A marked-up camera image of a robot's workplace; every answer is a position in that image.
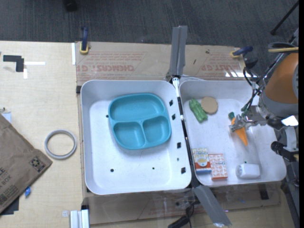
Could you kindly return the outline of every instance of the blue clamp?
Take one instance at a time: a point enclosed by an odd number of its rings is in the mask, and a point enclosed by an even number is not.
[[[230,57],[237,58],[237,57],[240,57],[241,55],[245,56],[248,52],[251,52],[252,50],[253,50],[253,47],[243,47],[237,51],[230,52]]]
[[[82,27],[81,29],[83,30],[83,36],[79,52],[81,54],[87,54],[89,52],[89,44],[87,43],[87,27]]]

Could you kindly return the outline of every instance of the black chair leg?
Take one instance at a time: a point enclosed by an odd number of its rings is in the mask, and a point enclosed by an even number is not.
[[[270,32],[273,36],[276,34],[276,30],[283,24],[283,22],[288,18],[288,16],[294,11],[294,9],[299,5],[299,0],[295,3],[295,5],[286,13],[286,15],[282,18],[282,20],[277,24],[277,26]]]
[[[77,3],[75,0],[63,0],[63,3],[65,5],[67,11],[77,10]]]

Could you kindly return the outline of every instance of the white tape strip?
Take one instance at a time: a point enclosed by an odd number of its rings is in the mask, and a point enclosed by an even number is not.
[[[72,43],[72,65],[76,65],[75,43]]]
[[[24,62],[24,65],[45,65],[45,62]]]
[[[23,78],[24,79],[28,78],[28,69],[27,68],[23,68]]]

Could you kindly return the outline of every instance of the tape roll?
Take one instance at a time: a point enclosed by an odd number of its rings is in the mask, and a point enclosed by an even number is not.
[[[52,152],[49,150],[49,148],[48,148],[48,141],[49,141],[49,139],[50,139],[51,137],[53,137],[55,134],[60,134],[60,133],[63,133],[63,134],[68,135],[69,137],[71,137],[71,139],[72,139],[73,142],[74,142],[74,145],[73,145],[72,150],[71,150],[69,153],[64,154],[64,155],[57,155],[57,154],[54,154],[54,153],[52,153]],[[77,147],[77,139],[76,139],[76,137],[75,137],[70,131],[65,130],[65,129],[58,129],[58,130],[54,130],[54,131],[50,132],[50,133],[47,135],[47,137],[46,137],[46,139],[45,139],[45,141],[44,141],[44,148],[45,148],[47,154],[48,154],[50,157],[52,157],[52,158],[54,158],[54,159],[57,159],[57,160],[64,160],[64,159],[70,157],[70,156],[75,152],[76,147]]]

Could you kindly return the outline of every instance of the small milk carton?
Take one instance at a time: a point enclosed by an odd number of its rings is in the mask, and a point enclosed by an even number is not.
[[[227,169],[223,154],[209,154],[211,164],[211,179],[227,179]]]
[[[211,165],[207,148],[193,148],[192,154],[196,173],[210,173]]]

